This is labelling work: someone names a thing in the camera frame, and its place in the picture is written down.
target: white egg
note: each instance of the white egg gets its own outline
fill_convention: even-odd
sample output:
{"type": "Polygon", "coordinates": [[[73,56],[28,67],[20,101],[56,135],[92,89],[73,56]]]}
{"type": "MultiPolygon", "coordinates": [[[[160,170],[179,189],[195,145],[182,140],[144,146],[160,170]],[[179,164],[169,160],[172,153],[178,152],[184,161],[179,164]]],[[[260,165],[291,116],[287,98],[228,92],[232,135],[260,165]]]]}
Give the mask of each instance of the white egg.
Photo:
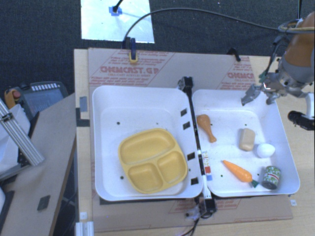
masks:
{"type": "Polygon", "coordinates": [[[271,144],[259,144],[257,147],[257,155],[260,158],[267,158],[275,153],[276,148],[271,144]]]}

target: carrot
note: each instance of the carrot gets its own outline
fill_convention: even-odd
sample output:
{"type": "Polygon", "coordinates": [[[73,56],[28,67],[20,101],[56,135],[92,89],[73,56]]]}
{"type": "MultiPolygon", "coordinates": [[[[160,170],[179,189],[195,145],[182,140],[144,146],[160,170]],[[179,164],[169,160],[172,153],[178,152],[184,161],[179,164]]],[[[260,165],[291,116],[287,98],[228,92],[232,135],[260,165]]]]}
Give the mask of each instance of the carrot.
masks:
{"type": "Polygon", "coordinates": [[[224,165],[242,182],[251,182],[253,187],[258,185],[258,182],[252,179],[252,175],[247,170],[241,168],[240,166],[223,160],[224,165]]]}

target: brown drumstick toy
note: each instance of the brown drumstick toy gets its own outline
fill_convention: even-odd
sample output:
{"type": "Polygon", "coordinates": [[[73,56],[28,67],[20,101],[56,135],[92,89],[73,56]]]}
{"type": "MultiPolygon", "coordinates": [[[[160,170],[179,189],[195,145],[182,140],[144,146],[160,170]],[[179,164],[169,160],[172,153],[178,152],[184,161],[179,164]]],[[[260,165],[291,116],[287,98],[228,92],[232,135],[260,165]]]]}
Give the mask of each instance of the brown drumstick toy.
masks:
{"type": "Polygon", "coordinates": [[[197,124],[207,133],[207,135],[209,136],[209,141],[211,143],[217,141],[217,139],[212,134],[210,118],[207,115],[197,116],[197,124]]]}

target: can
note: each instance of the can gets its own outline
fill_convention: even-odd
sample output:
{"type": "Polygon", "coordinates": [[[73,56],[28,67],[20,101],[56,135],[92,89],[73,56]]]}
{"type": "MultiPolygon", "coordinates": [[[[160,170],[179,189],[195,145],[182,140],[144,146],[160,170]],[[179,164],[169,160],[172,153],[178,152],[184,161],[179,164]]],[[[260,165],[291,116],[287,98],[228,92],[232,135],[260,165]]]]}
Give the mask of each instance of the can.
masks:
{"type": "Polygon", "coordinates": [[[261,185],[266,189],[275,190],[278,187],[281,170],[275,166],[268,166],[266,168],[263,181],[261,185]]]}

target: yellow plate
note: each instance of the yellow plate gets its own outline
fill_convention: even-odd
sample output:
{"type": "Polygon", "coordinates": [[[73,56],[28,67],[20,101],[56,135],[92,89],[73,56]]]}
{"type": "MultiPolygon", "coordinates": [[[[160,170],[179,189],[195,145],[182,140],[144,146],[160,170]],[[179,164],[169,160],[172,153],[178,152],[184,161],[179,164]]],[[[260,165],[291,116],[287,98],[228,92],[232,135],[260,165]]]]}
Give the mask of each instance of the yellow plate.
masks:
{"type": "Polygon", "coordinates": [[[132,186],[150,194],[169,188],[187,175],[187,162],[175,138],[165,129],[146,130],[124,139],[119,160],[132,186]]]}

